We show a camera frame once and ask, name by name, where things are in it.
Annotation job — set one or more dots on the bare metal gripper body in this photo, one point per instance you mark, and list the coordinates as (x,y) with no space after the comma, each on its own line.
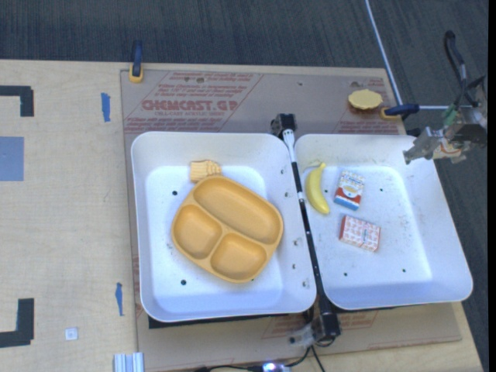
(470,130)

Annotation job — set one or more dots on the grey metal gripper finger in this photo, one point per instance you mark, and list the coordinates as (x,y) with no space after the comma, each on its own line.
(459,158)
(423,145)

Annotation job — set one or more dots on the yellow round scalloped biscuit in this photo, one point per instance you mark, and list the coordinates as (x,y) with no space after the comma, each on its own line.
(365,99)

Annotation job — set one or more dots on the white plastic tray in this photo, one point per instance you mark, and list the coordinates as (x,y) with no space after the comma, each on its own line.
(410,227)
(217,149)

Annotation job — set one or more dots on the white red blue carton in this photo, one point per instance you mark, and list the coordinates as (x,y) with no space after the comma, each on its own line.
(350,190)

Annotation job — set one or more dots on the orange and white packet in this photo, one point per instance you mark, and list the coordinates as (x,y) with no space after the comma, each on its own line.
(359,234)

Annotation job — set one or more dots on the yellow banana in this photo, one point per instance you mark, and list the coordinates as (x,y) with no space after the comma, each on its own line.
(315,192)

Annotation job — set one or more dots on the thin black and white rod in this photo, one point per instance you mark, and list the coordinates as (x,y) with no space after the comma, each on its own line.
(305,215)

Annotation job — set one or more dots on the brown cardboard board red print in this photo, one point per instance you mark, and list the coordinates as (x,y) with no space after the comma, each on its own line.
(240,99)

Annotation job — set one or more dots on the yellow divided plate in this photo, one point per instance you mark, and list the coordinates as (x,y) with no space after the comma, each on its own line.
(232,207)

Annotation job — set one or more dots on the yellow toy biscuit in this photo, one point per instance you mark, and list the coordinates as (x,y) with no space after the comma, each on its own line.
(201,169)

